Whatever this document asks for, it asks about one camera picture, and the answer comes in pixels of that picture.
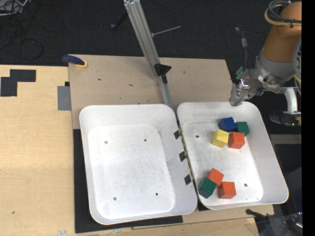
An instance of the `green cube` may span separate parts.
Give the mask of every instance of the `green cube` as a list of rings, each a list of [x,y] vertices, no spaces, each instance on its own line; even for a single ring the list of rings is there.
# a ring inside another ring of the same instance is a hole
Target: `green cube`
[[[247,134],[250,132],[246,121],[238,121],[236,122],[236,126],[237,126],[237,132],[243,133],[244,136],[247,136]]]
[[[216,186],[217,184],[215,182],[205,177],[199,184],[198,192],[201,196],[207,199],[213,194]]]

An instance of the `screw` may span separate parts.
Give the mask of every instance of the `screw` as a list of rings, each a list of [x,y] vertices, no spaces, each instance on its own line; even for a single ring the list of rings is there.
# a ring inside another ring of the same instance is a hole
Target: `screw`
[[[181,26],[176,26],[176,27],[173,27],[173,28],[171,28],[171,29],[166,29],[166,30],[163,30],[163,31],[159,31],[159,32],[157,32],[157,33],[151,33],[151,36],[152,36],[152,38],[154,38],[154,36],[155,35],[158,35],[158,34],[161,34],[161,33],[164,33],[164,32],[167,32],[167,31],[170,31],[170,30],[175,30],[175,29],[178,29],[178,28],[180,28]]]

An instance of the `black floor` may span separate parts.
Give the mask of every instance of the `black floor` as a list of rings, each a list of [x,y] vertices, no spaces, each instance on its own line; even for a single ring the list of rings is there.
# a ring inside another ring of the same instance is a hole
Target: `black floor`
[[[5,15],[0,7],[0,63],[59,66],[65,65],[64,54],[143,56],[128,17],[118,30],[111,27],[126,13],[123,1],[32,0],[17,15]],[[224,59],[236,82],[235,72],[245,57],[235,26],[244,30],[248,67],[254,68],[255,57],[271,28],[263,16],[271,1],[141,0],[141,4],[151,32],[181,26],[154,37],[160,57]],[[269,119],[274,110],[286,110],[283,95],[266,92],[250,102],[260,109],[270,135],[301,134],[301,127],[286,127]],[[285,151],[295,155],[283,159],[277,155],[283,172],[288,174],[296,156],[301,162],[301,146]]]

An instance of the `black clip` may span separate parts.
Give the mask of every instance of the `black clip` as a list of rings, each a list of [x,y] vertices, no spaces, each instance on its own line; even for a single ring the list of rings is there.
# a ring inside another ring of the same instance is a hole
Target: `black clip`
[[[294,27],[294,25],[293,25],[293,23],[295,23],[296,22],[296,20],[293,18],[293,19],[291,19],[290,20],[290,28],[293,28]]]
[[[171,70],[171,66],[163,65],[163,64],[155,64],[154,68],[158,76],[162,76],[162,80],[164,83],[167,83],[166,73]]]
[[[246,209],[245,212],[248,215],[253,215],[253,216],[257,217],[258,220],[268,220],[269,219],[268,214],[267,214],[267,216],[264,216],[259,212],[252,211],[251,209]]]

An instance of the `blue cube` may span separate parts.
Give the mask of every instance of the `blue cube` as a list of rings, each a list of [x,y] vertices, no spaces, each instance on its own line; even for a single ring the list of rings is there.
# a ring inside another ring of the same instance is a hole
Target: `blue cube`
[[[224,131],[229,132],[229,133],[236,130],[236,128],[237,128],[233,117],[223,118],[218,123],[218,126],[219,126],[219,129],[224,130]]]

